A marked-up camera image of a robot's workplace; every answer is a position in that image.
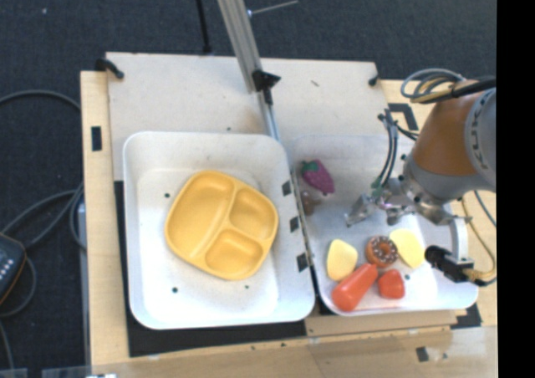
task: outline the red pepper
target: red pepper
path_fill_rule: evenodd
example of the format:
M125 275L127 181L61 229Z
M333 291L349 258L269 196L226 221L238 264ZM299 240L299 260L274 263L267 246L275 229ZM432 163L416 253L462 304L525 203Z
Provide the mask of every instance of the red pepper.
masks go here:
M377 279L377 265L365 263L355 269L333 289L331 298L342 311L353 311Z
M405 296L405 283L397 269L390 269L377 280L379 293L383 298L401 299Z

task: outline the donut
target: donut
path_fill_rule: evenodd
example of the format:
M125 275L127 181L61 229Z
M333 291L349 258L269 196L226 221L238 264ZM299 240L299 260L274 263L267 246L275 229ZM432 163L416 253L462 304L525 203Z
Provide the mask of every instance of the donut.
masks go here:
M398 249L388 237L376 235L366 244L366 258L379 268L386 268L394 263L398 257Z

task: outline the white tray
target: white tray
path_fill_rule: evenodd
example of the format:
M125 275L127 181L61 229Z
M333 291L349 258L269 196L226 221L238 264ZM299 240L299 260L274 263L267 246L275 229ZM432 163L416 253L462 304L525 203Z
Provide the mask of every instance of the white tray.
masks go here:
M266 135L140 132L124 147L126 251L130 308L152 329L190 329L296 321L315 294L283 147ZM219 170L256 187L279 214L278 234L262 267L228 281L178 258L167 246L164 223L176 195L201 170Z
M400 150L407 153L414 143L400 138ZM396 261L392 268L398 268L405 277L405 297L384 299L379 295L377 284L362 298L354 311L349 313L338 309L331 300L331 292L336 282L327 275L326 258L330 243L340 238L357 248L358 265L365 263L364 247L370 237L385 235L396 228L409 228L416 233L424 246L431 244L451 248L448 227L436 227L416 216L402 217L394 226L386 223L385 212L378 210L362 222L347 228L344 214L361 193L370 192L371 182L379 175L388 149L386 135L331 136L309 135L297 139L292 150L293 166L296 169L298 189L308 190L322 203L315 208L312 216L305 218L305 229L318 281L319 295L323 302L336 314L356 316L368 314L421 311L432 309L464 309L477 298L477 287L470 283L453 283L442 273L424 262L412 269ZM335 193L323 197L310 188L298 174L301 161L320 159L334 179Z

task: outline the yellow potato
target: yellow potato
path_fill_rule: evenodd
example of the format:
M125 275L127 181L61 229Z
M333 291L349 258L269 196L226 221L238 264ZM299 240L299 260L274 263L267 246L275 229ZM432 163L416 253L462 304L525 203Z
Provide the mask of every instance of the yellow potato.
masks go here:
M327 253L327 275L334 281L344 279L354 271L358 259L356 248L343 240L333 240Z
M410 229L395 229L390 240L398 248L401 259L411 268L418 268L425 260L425 249Z

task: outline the divided plate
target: divided plate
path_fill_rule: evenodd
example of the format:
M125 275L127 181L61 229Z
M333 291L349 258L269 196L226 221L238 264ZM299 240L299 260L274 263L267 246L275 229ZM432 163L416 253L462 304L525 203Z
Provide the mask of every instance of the divided plate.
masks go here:
M277 234L273 203L219 171L200 171L182 188L166 220L166 240L179 257L229 280L250 277Z

